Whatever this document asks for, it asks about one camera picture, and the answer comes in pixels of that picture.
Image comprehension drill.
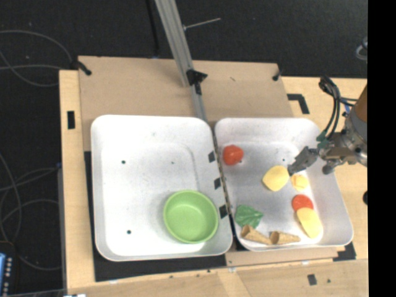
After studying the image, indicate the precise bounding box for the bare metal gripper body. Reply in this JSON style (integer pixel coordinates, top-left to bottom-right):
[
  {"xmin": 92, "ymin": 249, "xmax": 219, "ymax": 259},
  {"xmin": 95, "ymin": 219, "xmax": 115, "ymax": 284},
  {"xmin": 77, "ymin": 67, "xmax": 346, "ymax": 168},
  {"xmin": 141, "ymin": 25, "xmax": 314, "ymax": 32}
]
[{"xmin": 317, "ymin": 129, "xmax": 368, "ymax": 168}]

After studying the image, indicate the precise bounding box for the small yellow toy food piece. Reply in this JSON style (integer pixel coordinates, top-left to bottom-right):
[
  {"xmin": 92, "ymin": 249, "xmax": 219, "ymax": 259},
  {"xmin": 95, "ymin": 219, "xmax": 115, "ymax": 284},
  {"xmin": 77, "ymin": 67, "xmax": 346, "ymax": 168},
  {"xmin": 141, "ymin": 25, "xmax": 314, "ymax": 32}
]
[{"xmin": 290, "ymin": 173, "xmax": 311, "ymax": 192}]

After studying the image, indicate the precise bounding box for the large yellow toy potato slice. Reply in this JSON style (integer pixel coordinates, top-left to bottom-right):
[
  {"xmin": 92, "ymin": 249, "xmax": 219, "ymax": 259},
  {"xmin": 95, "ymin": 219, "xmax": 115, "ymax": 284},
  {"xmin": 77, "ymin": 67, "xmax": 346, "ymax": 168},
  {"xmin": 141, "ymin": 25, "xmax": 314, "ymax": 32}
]
[{"xmin": 262, "ymin": 165, "xmax": 291, "ymax": 193}]

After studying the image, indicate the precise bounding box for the red toy tomato slice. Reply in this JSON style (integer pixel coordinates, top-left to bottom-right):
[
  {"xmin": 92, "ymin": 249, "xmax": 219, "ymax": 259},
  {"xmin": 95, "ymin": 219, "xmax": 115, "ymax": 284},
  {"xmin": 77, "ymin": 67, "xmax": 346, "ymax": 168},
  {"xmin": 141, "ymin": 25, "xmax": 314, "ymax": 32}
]
[{"xmin": 291, "ymin": 194, "xmax": 314, "ymax": 212}]

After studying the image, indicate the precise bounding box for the white plastic tray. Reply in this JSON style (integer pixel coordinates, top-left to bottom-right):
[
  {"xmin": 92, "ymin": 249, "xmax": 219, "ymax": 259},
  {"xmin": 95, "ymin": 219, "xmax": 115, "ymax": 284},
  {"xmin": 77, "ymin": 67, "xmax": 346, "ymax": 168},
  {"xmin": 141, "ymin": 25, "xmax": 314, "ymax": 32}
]
[
  {"xmin": 213, "ymin": 116, "xmax": 355, "ymax": 252},
  {"xmin": 90, "ymin": 113, "xmax": 234, "ymax": 262}
]

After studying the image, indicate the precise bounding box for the long yellow toy slice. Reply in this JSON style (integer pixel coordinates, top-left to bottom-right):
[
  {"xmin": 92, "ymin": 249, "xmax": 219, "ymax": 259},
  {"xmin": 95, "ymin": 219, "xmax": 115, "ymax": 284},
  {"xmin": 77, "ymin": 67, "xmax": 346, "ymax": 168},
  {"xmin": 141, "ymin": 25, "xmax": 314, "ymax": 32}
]
[{"xmin": 296, "ymin": 207, "xmax": 324, "ymax": 239}]

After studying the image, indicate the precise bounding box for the green toy lettuce leaf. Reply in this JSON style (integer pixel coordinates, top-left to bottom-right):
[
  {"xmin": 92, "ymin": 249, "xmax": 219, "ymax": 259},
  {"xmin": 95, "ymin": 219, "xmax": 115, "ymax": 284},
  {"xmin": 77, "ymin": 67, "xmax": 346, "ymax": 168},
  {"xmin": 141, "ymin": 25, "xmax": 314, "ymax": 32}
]
[{"xmin": 233, "ymin": 204, "xmax": 265, "ymax": 230}]

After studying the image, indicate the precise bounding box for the tan toy ice cream cone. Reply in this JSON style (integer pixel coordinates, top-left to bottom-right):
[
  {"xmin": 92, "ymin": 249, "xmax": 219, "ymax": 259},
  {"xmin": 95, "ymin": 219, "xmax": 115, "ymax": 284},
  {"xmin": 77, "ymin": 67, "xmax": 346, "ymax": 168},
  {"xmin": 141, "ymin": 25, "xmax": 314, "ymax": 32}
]
[
  {"xmin": 269, "ymin": 230, "xmax": 302, "ymax": 246},
  {"xmin": 240, "ymin": 224, "xmax": 273, "ymax": 246}
]

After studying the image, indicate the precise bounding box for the thin black and white rod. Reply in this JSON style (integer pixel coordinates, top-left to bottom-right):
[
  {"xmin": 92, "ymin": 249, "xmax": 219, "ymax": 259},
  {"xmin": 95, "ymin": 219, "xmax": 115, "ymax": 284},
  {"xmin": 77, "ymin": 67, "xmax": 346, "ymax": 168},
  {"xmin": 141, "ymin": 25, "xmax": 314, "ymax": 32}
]
[{"xmin": 211, "ymin": 127, "xmax": 233, "ymax": 220}]

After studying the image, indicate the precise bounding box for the green bowl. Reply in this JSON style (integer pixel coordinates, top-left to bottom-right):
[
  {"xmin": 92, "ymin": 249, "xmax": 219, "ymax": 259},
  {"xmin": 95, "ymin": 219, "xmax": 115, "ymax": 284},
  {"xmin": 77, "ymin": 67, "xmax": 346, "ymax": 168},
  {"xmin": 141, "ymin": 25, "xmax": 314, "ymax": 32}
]
[{"xmin": 162, "ymin": 189, "xmax": 220, "ymax": 245}]

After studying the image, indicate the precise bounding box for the brown cardboard board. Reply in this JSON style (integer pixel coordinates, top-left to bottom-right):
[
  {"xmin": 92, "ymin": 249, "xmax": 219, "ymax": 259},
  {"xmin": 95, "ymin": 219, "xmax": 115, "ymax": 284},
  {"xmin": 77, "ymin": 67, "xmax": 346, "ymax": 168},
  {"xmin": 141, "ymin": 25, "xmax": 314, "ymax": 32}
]
[{"xmin": 77, "ymin": 55, "xmax": 348, "ymax": 267}]

